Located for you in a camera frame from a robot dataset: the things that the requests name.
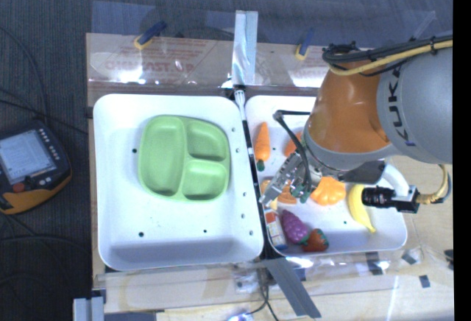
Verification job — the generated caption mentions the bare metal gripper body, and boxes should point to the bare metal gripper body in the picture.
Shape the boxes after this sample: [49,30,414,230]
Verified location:
[272,152,322,191]

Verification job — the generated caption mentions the orange pizza slice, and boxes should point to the orange pizza slice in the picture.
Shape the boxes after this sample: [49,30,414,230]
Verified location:
[260,178,298,206]

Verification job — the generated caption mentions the orange toy food piece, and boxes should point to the orange toy food piece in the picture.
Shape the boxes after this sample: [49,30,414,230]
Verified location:
[283,130,305,158]

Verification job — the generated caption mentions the orange and white carton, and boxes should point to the orange and white carton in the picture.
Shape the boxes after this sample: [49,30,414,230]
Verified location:
[264,208,289,251]

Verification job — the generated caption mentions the orange carrot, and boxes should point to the orange carrot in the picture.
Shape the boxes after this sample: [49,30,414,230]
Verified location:
[253,121,272,172]

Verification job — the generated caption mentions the purple grapes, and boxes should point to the purple grapes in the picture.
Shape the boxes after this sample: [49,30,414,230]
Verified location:
[280,209,310,245]

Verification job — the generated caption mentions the orange pumpkin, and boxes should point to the orange pumpkin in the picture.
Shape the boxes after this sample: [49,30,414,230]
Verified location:
[309,175,347,207]

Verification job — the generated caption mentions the red strawberry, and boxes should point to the red strawberry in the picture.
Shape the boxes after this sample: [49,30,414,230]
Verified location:
[301,227,330,253]

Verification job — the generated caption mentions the white plastic tray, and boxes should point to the white plastic tray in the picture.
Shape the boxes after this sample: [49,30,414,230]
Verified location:
[244,94,409,258]
[92,93,266,272]

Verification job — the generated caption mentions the yellow banana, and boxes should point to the yellow banana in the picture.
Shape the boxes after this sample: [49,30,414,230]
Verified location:
[347,183,378,234]

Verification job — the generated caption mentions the green divided plate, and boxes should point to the green divided plate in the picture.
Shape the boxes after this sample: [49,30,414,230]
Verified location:
[137,114,232,202]

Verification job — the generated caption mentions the black cylinder on white bracket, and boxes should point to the black cylinder on white bracket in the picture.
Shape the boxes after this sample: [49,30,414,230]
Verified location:
[339,160,421,214]

